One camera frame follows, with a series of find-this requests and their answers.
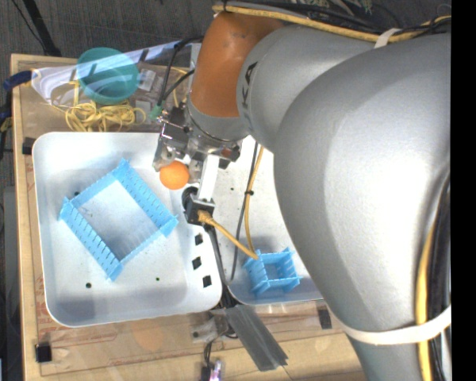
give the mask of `white cable tie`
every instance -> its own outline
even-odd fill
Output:
[[[381,48],[384,47],[385,45],[388,44],[388,41],[390,40],[390,37],[394,35],[397,31],[400,31],[401,29],[389,29],[388,31],[385,31],[382,33],[378,40],[375,41],[375,46],[374,48]]]
[[[375,345],[420,343],[421,341],[427,341],[436,337],[451,325],[451,304],[439,316],[421,325],[386,330],[384,332],[365,332],[353,329],[342,323],[331,310],[330,313],[349,337],[363,343]]]

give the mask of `white plastic tray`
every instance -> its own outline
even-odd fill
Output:
[[[216,203],[213,216],[216,221],[221,223],[233,235],[236,234],[244,192],[247,190],[254,145],[255,141],[251,137],[244,139],[240,158],[235,163],[230,163],[225,170],[219,170],[216,187],[213,192],[213,200]],[[251,196],[249,215],[252,243],[262,253],[281,252],[286,247],[294,251],[292,258],[296,272],[301,276],[300,284],[290,292],[271,290],[256,296],[251,292],[251,281],[248,273],[242,268],[244,261],[248,257],[239,252],[235,276],[228,286],[229,290],[238,301],[247,305],[322,299],[321,293],[316,288],[310,274],[296,252],[296,247],[282,218],[275,191],[273,166],[274,156],[265,149],[252,188],[254,194]],[[300,213],[303,213],[303,205],[300,205]],[[218,232],[217,235],[219,236],[222,263],[229,281],[232,273],[235,246]],[[244,223],[241,226],[240,241],[243,244],[247,243]]]
[[[182,190],[164,188],[152,167],[157,140],[154,133],[48,133],[36,140],[33,168],[44,290],[48,311],[60,324],[79,327],[202,312],[220,300],[221,280],[207,233],[186,223]],[[121,158],[129,160],[160,201],[178,215],[179,224],[165,241],[127,262],[113,282],[58,215],[65,196],[73,198],[113,170]],[[115,209],[110,210],[114,224],[135,230],[131,219],[116,219],[124,211]],[[198,234],[203,242],[196,245]],[[201,266],[194,269],[197,258]],[[208,277],[211,285],[204,286]]]

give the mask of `orange ball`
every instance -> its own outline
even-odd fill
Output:
[[[160,168],[160,182],[173,191],[182,189],[189,182],[189,168],[180,161],[173,161]]]

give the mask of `teal bowl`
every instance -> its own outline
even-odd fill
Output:
[[[139,86],[136,64],[113,48],[92,48],[76,64],[76,78],[83,93],[101,105],[115,105],[129,98]]]

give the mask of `small blue basket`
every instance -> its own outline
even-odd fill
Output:
[[[102,236],[105,237],[105,233],[97,233],[80,211],[84,210],[83,205],[115,182],[119,182],[123,186],[130,198],[152,221],[152,227],[156,227],[155,230],[148,233],[147,238],[139,243],[132,242],[118,246],[106,244],[102,239]],[[59,220],[67,223],[71,231],[84,244],[112,281],[118,277],[127,261],[160,236],[167,237],[179,223],[178,218],[171,215],[167,207],[157,198],[127,160],[121,160],[118,167],[73,199],[64,198]]]
[[[262,254],[260,250],[256,250],[255,253],[259,258],[254,260],[249,257],[244,264],[251,280],[251,292],[255,296],[278,288],[289,292],[300,284],[301,277],[297,275],[291,258],[294,252],[289,247],[281,252]]]

